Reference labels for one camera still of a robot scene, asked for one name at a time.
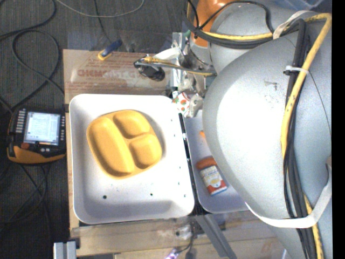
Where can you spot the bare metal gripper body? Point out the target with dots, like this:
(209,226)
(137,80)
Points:
(198,69)

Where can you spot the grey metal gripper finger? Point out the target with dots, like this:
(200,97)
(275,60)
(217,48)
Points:
(196,105)

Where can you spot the white packet with red print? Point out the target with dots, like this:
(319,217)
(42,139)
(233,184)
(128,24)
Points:
(181,104)

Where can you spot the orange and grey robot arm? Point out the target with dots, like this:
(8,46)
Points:
(250,123)

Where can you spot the thin black and white rod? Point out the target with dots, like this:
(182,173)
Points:
(186,147)

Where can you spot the yellow divided plate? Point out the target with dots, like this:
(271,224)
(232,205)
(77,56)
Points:
(122,144)

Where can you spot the brown cardboard board red print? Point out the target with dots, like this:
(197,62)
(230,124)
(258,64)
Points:
(107,74)

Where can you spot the white plastic tray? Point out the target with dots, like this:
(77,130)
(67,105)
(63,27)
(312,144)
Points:
(129,198)
(215,202)

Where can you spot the black cylinder on white bracket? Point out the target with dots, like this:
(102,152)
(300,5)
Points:
(152,70)

